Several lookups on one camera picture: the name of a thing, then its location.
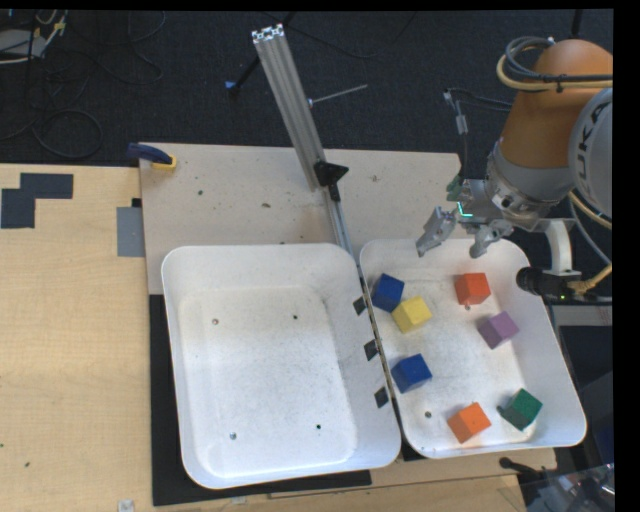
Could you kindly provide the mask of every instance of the empty white tray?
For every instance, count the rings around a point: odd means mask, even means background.
[[[188,246],[162,265],[184,466],[214,489],[385,466],[400,431],[353,258]]]
[[[403,334],[390,313],[373,308],[389,368],[420,353],[433,374],[404,394],[394,382],[407,441],[430,458],[578,444],[586,433],[586,420],[544,303],[516,284],[518,270],[529,266],[526,255],[501,240],[484,256],[472,259],[472,243],[473,239],[449,239],[422,258],[415,240],[374,240],[361,251],[370,292],[386,273],[404,281],[403,300],[420,295],[433,315],[418,330]],[[454,282],[469,272],[484,272],[492,293],[467,310],[458,303]],[[520,331],[492,350],[478,325],[502,311]],[[520,388],[543,403],[524,431],[496,410]],[[472,402],[480,404],[492,425],[460,444],[447,419]]]

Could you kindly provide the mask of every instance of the block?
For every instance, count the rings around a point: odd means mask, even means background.
[[[542,402],[522,388],[511,397],[506,407],[497,407],[500,416],[518,430],[524,430],[531,425],[541,408]]]
[[[455,413],[447,423],[460,444],[491,426],[491,421],[478,402]]]
[[[482,304],[489,295],[491,289],[484,272],[471,272],[462,274],[455,282],[458,302],[463,306]]]
[[[422,354],[406,357],[396,363],[391,369],[391,375],[400,393],[417,388],[432,377]]]
[[[491,347],[491,350],[496,348],[504,340],[511,338],[519,331],[520,328],[506,311],[492,316],[489,320],[478,327],[478,332],[480,332],[484,341],[487,342],[487,345]]]
[[[382,274],[374,287],[371,303],[391,313],[400,304],[403,290],[404,281],[388,274]]]
[[[431,311],[419,295],[403,300],[391,312],[391,316],[403,333],[413,331],[431,318]]]

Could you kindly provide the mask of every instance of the dark blue square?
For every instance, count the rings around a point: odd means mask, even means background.
[[[393,380],[395,380],[400,393],[409,391],[432,377],[422,354],[416,354],[399,361],[391,370],[391,375],[393,375]]]
[[[391,313],[402,301],[402,290],[404,290],[404,281],[382,274],[374,288],[371,303]]]

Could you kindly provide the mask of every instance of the black clip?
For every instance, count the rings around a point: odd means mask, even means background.
[[[334,201],[340,201],[340,192],[338,191],[338,181],[349,171],[348,167],[338,164],[330,164],[318,160],[313,166],[316,172],[318,183],[322,187],[329,187],[329,195]]]

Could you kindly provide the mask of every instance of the table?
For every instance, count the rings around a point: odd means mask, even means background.
[[[452,155],[339,151],[327,152],[330,161],[368,158],[366,169],[353,168],[341,189],[347,222],[355,224],[357,215],[367,215],[347,207],[347,198],[362,190],[358,184],[379,186],[394,168],[422,169],[429,190],[443,191],[458,165]],[[376,163],[381,156],[403,165]],[[118,255],[117,210],[141,197],[140,169],[6,164],[0,188],[19,188],[21,173],[72,174],[73,198],[37,199],[33,229],[0,229],[0,509],[115,511],[129,504],[122,500],[132,500],[137,512],[204,512],[236,503],[257,511],[401,511],[425,503],[513,511],[514,502],[523,509],[515,473],[497,464],[501,454],[399,458],[372,470],[366,488],[155,507],[148,259]],[[144,200],[142,211],[146,217]],[[395,235],[407,232],[415,229],[407,225]],[[358,233],[352,232],[354,245],[369,236],[366,229]],[[507,455],[534,469],[556,465],[551,448]]]

